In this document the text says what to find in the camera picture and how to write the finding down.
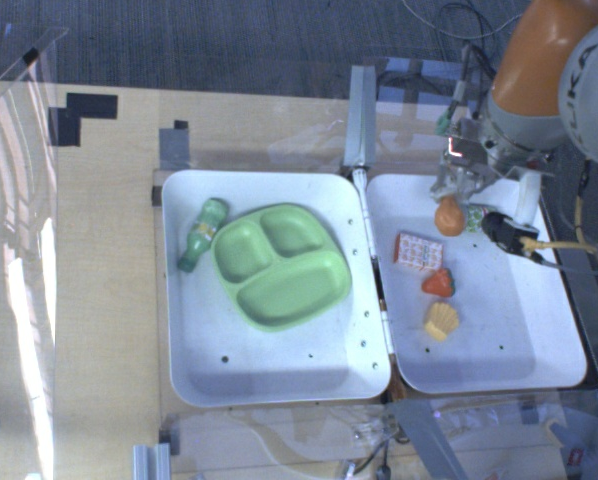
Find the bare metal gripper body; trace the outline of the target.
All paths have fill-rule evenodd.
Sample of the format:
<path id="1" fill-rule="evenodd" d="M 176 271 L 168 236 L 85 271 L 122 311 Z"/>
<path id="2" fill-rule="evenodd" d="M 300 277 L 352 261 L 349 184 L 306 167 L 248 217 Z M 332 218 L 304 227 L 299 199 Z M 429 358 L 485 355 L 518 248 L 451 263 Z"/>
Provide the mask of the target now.
<path id="1" fill-rule="evenodd" d="M 446 157 L 483 177 L 518 179 L 526 170 L 546 172 L 552 154 L 514 142 L 489 121 L 461 118 L 448 129 Z"/>

